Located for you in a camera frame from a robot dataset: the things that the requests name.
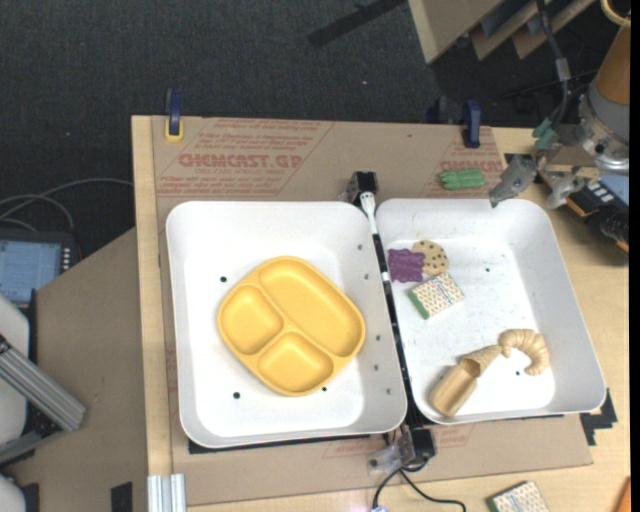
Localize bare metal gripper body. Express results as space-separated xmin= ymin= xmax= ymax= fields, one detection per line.
xmin=535 ymin=115 xmax=631 ymax=182

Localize green asparagus bundle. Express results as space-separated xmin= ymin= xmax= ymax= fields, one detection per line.
xmin=438 ymin=168 xmax=487 ymax=192

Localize tan biscuit with dark dots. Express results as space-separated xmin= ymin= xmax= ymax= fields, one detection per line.
xmin=411 ymin=239 xmax=450 ymax=278

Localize white plastic tray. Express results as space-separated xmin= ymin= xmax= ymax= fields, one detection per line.
xmin=373 ymin=197 xmax=608 ymax=427
xmin=164 ymin=199 xmax=409 ymax=450

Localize purple grapes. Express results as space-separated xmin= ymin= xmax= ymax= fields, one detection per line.
xmin=387 ymin=248 xmax=427 ymax=284

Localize green patterned carton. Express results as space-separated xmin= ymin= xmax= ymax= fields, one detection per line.
xmin=486 ymin=480 xmax=552 ymax=512
xmin=406 ymin=272 xmax=466 ymax=321

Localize thin black and white rod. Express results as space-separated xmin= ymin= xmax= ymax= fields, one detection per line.
xmin=360 ymin=191 xmax=419 ymax=434

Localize tan croissant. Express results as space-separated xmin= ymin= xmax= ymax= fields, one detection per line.
xmin=497 ymin=328 xmax=552 ymax=377

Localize tan ice cream cone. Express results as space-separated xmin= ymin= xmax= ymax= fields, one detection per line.
xmin=459 ymin=344 xmax=503 ymax=378

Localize tan cylinder cup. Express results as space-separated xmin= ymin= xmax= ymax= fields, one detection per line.
xmin=427 ymin=363 xmax=479 ymax=419

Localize brown cardboard board, red print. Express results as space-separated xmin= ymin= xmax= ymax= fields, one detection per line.
xmin=149 ymin=115 xmax=609 ymax=507

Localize yellow divided plate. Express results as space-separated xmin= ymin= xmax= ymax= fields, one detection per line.
xmin=216 ymin=255 xmax=368 ymax=398

